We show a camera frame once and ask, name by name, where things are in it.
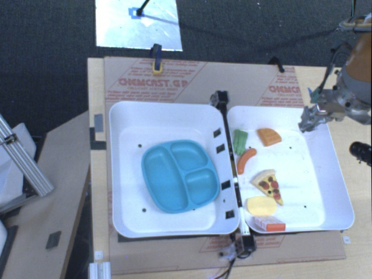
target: pizza slice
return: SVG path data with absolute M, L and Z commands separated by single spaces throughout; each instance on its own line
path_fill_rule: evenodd
M 283 205 L 280 195 L 279 183 L 274 170 L 264 170 L 259 173 L 252 181 L 252 185 L 261 190 L 264 194 L 275 199 L 279 205 Z

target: metal pole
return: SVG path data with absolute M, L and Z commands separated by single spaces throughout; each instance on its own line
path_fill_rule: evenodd
M 149 2 L 150 0 L 146 0 L 142 6 L 140 8 L 137 9 L 137 11 L 135 12 L 135 14 L 137 16 L 142 16 L 142 12 L 144 11 L 144 8 L 146 7 L 147 3 Z

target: sausage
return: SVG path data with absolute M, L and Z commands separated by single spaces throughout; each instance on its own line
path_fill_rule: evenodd
M 248 149 L 247 151 L 243 153 L 242 156 L 240 156 L 238 163 L 237 163 L 238 174 L 244 173 L 244 167 L 245 167 L 246 162 L 248 161 L 249 158 L 255 156 L 256 154 L 257 154 L 257 150 L 252 148 L 252 149 Z

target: white tray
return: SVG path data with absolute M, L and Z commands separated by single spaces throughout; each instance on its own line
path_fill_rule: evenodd
M 167 235 L 228 234 L 238 227 L 239 213 L 221 113 L 210 105 L 124 101 L 109 114 L 112 159 L 113 224 L 130 238 Z M 184 213 L 161 211 L 147 190 L 142 156 L 150 147 L 174 140 L 193 140 L 211 158 L 220 191 L 210 204 Z M 220 145 L 225 151 L 216 152 Z
M 236 106 L 228 112 L 231 135 L 235 129 L 247 131 L 246 148 L 257 149 L 244 174 L 238 176 L 243 204 L 246 206 L 250 197 L 263 195 L 251 184 L 254 176 L 274 169 L 284 205 L 278 205 L 273 216 L 286 224 L 285 232 L 347 229 L 354 222 L 354 212 L 328 126 L 301 133 L 301 114 L 302 109 L 254 106 Z M 276 130 L 282 142 L 263 146 L 256 133 L 260 128 Z M 245 220 L 253 230 L 269 233 L 254 224 L 247 210 Z

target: dark floor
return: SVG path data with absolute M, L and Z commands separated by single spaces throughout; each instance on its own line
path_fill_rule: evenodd
M 337 29 L 352 0 L 176 2 L 183 52 L 164 52 L 164 58 L 264 64 L 277 56 L 284 65 L 326 66 L 336 40 L 356 41 L 354 33 Z M 371 5 L 357 0 L 355 14 L 368 14 Z M 0 0 L 0 14 L 0 114 L 12 127 L 24 122 L 32 135 L 88 109 L 87 58 L 149 55 L 96 47 L 95 0 Z M 82 224 L 88 216 L 87 209 Z M 87 241 L 81 230 L 77 245 Z M 86 260 L 88 247 L 80 249 L 84 255 L 73 255 Z M 76 264 L 76 274 L 84 263 Z

